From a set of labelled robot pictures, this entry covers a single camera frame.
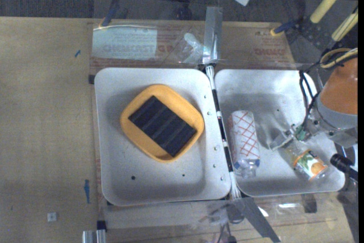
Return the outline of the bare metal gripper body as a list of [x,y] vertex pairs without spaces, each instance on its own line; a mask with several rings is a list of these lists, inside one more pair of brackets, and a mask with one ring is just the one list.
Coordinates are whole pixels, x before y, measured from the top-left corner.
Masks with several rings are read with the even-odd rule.
[[299,126],[294,126],[292,135],[298,141],[308,141],[323,134],[343,148],[350,148],[358,143],[356,135],[357,116],[352,114],[334,114],[323,117],[319,114],[309,114]]

